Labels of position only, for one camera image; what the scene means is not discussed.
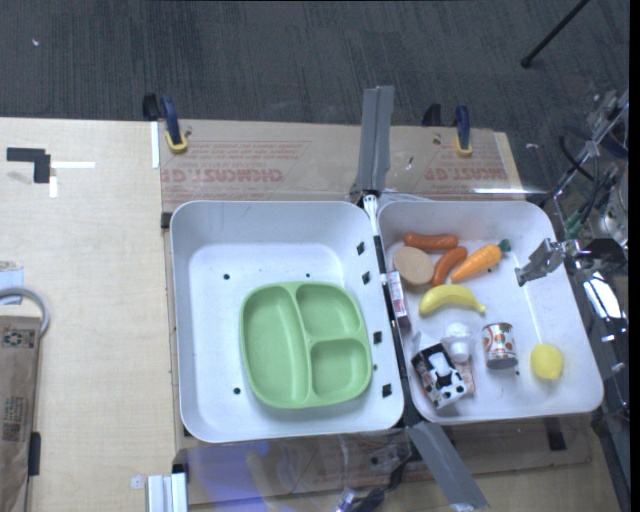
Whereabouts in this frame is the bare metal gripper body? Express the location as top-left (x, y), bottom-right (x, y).
top-left (564, 237), bottom-right (628, 321)

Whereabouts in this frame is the white plastic tray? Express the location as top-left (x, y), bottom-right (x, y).
top-left (168, 199), bottom-right (405, 445)
top-left (375, 199), bottom-right (605, 426)

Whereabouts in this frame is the brown cardboard board red print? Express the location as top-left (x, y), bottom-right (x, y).
top-left (158, 118), bottom-right (594, 506)

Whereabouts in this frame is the thin black and white rod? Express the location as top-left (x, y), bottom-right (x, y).
top-left (362, 193), bottom-right (416, 429)

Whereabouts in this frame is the orange sausage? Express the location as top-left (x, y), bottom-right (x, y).
top-left (403, 232), bottom-right (460, 253)
top-left (430, 245), bottom-right (469, 288)

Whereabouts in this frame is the brown paper bag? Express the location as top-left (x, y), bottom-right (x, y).
top-left (0, 314), bottom-right (44, 512)

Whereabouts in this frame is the green divided plate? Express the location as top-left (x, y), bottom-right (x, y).
top-left (239, 280), bottom-right (374, 410)

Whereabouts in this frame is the orange carrot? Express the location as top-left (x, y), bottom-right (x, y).
top-left (449, 238), bottom-right (512, 284)

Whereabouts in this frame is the yellow banana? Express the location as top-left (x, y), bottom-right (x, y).
top-left (418, 283), bottom-right (487, 317)

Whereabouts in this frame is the small white bottle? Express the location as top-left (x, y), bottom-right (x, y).
top-left (442, 322), bottom-right (474, 364)

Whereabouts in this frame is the yellow lemon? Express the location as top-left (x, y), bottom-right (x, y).
top-left (529, 342), bottom-right (565, 381)

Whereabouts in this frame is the round tan biscuit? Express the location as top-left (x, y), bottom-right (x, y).
top-left (392, 245), bottom-right (435, 287)

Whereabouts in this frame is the black and white carton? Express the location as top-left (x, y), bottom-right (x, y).
top-left (410, 329), bottom-right (469, 411)

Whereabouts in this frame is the small white and orange can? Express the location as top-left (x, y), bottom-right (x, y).
top-left (481, 322), bottom-right (520, 371)

